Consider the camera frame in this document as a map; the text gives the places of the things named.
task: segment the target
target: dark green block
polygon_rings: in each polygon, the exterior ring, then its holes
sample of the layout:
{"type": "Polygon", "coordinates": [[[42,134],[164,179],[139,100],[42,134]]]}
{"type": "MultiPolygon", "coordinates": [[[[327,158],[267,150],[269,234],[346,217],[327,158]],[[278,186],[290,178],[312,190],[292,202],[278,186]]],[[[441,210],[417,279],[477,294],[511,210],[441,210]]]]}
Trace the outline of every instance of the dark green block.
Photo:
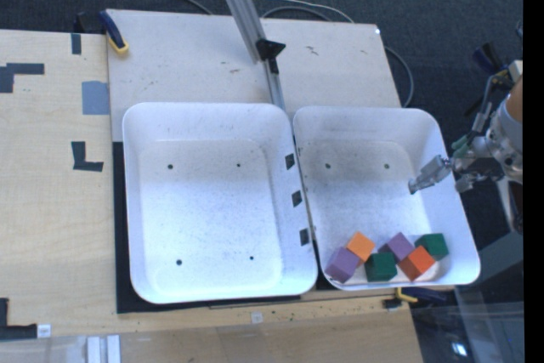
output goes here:
{"type": "Polygon", "coordinates": [[[429,233],[428,235],[423,235],[416,241],[415,245],[416,247],[423,245],[436,261],[439,261],[450,254],[442,233],[429,233]]]}
{"type": "Polygon", "coordinates": [[[368,281],[389,281],[397,275],[397,265],[392,252],[375,252],[365,262],[368,281]]]}

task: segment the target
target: purple cube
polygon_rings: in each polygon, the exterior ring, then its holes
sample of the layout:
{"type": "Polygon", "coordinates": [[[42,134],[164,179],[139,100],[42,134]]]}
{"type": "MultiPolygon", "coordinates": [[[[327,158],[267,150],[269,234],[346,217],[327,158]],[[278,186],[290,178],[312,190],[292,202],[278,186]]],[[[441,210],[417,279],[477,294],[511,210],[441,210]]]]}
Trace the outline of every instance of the purple cube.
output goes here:
{"type": "Polygon", "coordinates": [[[383,244],[378,252],[392,252],[396,263],[403,260],[408,254],[414,251],[415,247],[406,239],[401,232],[397,233],[391,240],[383,244]]]}
{"type": "Polygon", "coordinates": [[[347,248],[338,248],[331,256],[329,264],[325,268],[325,274],[333,280],[345,283],[349,280],[357,266],[359,265],[359,256],[350,252],[347,248]]]}

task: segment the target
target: orange cube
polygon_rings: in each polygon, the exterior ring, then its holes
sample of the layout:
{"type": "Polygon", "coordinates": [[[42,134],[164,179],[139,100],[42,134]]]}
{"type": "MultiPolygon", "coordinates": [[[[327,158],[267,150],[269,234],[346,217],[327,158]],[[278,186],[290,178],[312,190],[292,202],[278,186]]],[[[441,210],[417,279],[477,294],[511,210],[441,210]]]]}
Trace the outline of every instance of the orange cube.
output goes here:
{"type": "Polygon", "coordinates": [[[398,265],[410,281],[414,281],[433,266],[435,262],[428,251],[423,246],[419,246],[401,260],[398,265]]]}
{"type": "Polygon", "coordinates": [[[360,263],[363,263],[371,256],[375,246],[376,244],[373,241],[359,231],[356,231],[349,240],[348,245],[346,245],[346,248],[353,254],[356,254],[361,260],[360,263]]]}

